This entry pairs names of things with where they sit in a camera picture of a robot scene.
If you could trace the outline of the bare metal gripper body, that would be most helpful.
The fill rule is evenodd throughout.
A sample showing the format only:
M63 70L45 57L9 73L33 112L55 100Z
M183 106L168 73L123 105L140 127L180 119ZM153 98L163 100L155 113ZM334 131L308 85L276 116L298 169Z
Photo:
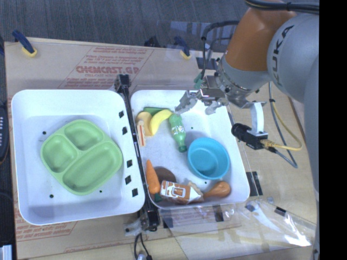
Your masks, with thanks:
M260 74L200 74L200 98L247 108L247 97L260 88Z

